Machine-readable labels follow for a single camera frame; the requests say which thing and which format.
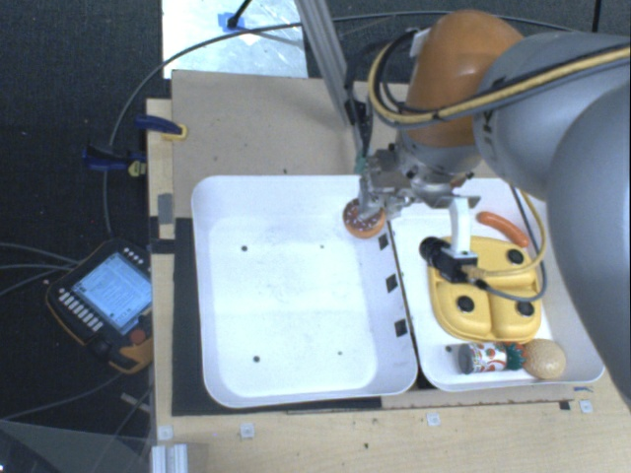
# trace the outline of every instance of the orange hot dog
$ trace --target orange hot dog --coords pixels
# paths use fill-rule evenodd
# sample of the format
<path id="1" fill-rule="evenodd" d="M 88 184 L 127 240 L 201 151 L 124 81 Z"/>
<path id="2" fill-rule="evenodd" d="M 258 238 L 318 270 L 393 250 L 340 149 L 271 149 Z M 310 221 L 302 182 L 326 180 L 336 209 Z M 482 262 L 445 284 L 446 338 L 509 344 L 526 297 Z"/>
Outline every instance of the orange hot dog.
<path id="1" fill-rule="evenodd" d="M 522 230 L 502 216 L 498 216 L 492 212 L 480 212 L 476 216 L 476 219 L 478 223 L 502 232 L 506 238 L 519 247 L 526 248 L 530 243 L 530 240 Z"/>

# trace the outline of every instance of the black mat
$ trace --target black mat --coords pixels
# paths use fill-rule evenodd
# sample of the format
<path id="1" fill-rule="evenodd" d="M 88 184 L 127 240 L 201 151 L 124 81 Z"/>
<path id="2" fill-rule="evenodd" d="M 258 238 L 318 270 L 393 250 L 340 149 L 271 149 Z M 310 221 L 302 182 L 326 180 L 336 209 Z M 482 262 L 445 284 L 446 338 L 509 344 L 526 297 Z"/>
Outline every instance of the black mat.
<path id="1" fill-rule="evenodd" d="M 174 279 L 173 415 L 381 408 L 381 398 L 330 400 L 244 410 L 234 410 L 220 405 L 208 395 L 203 381 L 195 249 L 190 219 L 177 219 L 175 222 Z"/>

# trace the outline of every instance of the empty white tray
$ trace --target empty white tray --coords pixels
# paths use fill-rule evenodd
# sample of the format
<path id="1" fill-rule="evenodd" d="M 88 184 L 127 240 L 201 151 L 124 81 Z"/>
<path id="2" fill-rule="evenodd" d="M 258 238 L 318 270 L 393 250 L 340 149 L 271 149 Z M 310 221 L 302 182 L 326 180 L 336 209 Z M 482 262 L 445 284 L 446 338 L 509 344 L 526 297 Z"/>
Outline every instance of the empty white tray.
<path id="1" fill-rule="evenodd" d="M 342 223 L 358 185 L 213 176 L 195 187 L 203 373 L 222 405 L 388 395 L 415 381 L 389 234 L 360 240 Z"/>
<path id="2" fill-rule="evenodd" d="M 457 193 L 481 197 L 480 203 L 471 210 L 473 235 L 505 239 L 500 232 L 475 221 L 475 214 L 484 210 L 503 216 L 527 233 L 513 194 L 503 180 L 474 179 L 468 181 Z M 545 220 L 544 204 L 534 199 L 533 202 Z M 531 222 L 532 229 L 538 235 L 536 223 Z M 560 378 L 550 381 L 539 380 L 524 370 L 462 374 L 457 363 L 457 349 L 448 351 L 447 347 L 465 342 L 450 335 L 436 319 L 429 299 L 427 265 L 418 251 L 419 244 L 425 237 L 451 235 L 449 211 L 433 210 L 426 205 L 412 205 L 404 209 L 401 217 L 391 224 L 421 370 L 432 384 L 446 391 L 461 391 L 539 383 L 585 383 L 602 375 L 604 364 L 563 285 L 549 241 L 545 257 L 549 287 L 542 299 L 541 326 L 535 338 L 554 340 L 563 348 L 567 357 L 565 372 Z"/>

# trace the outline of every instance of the can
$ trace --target can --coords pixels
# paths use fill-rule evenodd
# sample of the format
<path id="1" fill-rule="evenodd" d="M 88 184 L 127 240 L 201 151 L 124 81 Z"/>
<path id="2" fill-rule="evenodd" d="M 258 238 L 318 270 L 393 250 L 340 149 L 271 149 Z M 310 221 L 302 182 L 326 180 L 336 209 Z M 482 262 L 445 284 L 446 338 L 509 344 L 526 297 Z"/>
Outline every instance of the can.
<path id="1" fill-rule="evenodd" d="M 508 360 L 506 346 L 501 343 L 465 343 L 460 345 L 457 361 L 464 374 L 500 372 Z"/>

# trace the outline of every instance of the screen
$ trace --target screen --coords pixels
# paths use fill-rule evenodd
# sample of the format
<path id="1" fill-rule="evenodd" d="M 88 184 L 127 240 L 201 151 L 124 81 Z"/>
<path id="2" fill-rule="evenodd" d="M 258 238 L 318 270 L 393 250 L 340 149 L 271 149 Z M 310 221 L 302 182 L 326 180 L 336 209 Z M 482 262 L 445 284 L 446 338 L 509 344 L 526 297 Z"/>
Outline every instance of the screen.
<path id="1" fill-rule="evenodd" d="M 121 254 L 108 257 L 72 290 L 93 306 L 121 334 L 151 304 L 149 279 Z"/>

